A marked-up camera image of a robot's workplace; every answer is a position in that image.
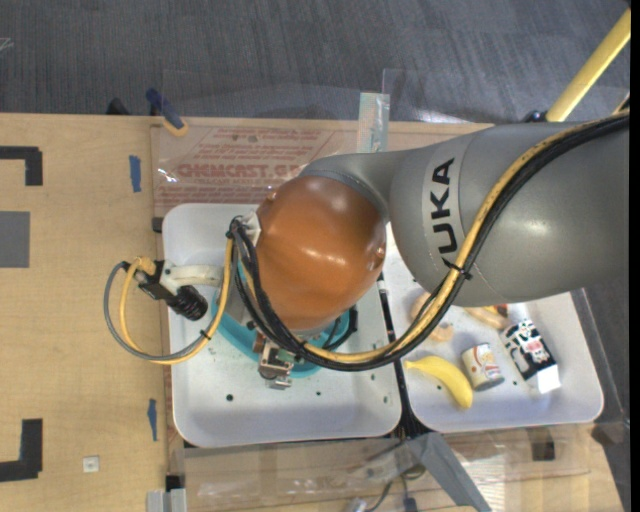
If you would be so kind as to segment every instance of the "white object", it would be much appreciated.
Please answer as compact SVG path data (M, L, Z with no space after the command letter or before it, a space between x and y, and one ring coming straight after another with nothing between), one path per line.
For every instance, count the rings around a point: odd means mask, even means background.
M504 377L488 343L474 345L460 354L460 358L474 390L486 391L504 383Z
M223 267L215 265L185 265L177 267L165 260L160 284L174 295L183 286L202 284L219 287L222 284Z
M178 266L221 265L225 233L250 205L185 204L171 210L162 227L164 257ZM209 298L214 289L198 287ZM377 287L358 303L359 328L344 350L359 352L387 343ZM171 351L197 338L210 313L192 322L169 311ZM265 386L257 362L217 333L189 361L171 367L173 415L184 439L201 447L377 437L393 430L402 412L395 370L320 369L293 379L286 390Z
M84 473L97 473L100 471L100 457L98 455L83 457L82 471Z
M387 230L384 277L396 336L410 324L411 305L424 290L414 282ZM510 305L513 323L530 318L540 330L553 354L562 387L541 394L525 383L506 353L499 331L472 318L463 308L453 306L443 321L454 328L447 342L426 340L406 356L417 360L438 355L463 369L460 354L478 343L491 345L505 382L474 393L470 409L458 408L446 390L417 371L405 371L411 409L425 426L442 432L473 432L563 423L585 423L600 415L604 405L602 388L578 315L569 293L528 303ZM546 380L552 387L553 379Z
M533 378L536 379L536 389L542 394L558 389L561 386L558 365L549 366L549 368L539 370Z

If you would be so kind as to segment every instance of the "yellow pole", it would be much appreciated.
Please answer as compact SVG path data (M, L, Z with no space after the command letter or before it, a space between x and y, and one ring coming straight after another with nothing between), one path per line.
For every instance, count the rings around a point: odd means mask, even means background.
M630 39L631 9L627 9L549 109L547 121L564 121Z

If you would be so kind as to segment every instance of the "banana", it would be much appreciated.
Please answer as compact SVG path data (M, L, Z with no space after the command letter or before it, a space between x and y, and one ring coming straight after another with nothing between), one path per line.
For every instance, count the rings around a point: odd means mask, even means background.
M442 357L427 356L418 361L405 361L404 365L435 377L446 386L460 407L471 407L473 389L467 376L455 364Z
M464 308L464 310L476 320L500 331L511 325L508 318L503 317L493 308Z

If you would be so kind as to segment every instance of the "can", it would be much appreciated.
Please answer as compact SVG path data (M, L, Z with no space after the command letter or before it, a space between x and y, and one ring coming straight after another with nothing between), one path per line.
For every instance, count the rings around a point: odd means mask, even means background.
M488 343L481 343L465 350L461 357L475 391L484 391L504 382Z
M560 387L558 364L534 323L525 318L502 333L505 349L527 384L540 393Z

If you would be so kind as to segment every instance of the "gray robot arm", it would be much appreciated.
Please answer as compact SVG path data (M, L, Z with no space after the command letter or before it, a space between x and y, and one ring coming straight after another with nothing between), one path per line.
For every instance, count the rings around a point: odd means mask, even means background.
M407 267L431 291L504 170L568 126L500 126L415 150L328 157L302 175L336 179L369 198L391 222ZM455 303L534 300L620 273L628 252L628 173L628 128L548 163L497 219Z

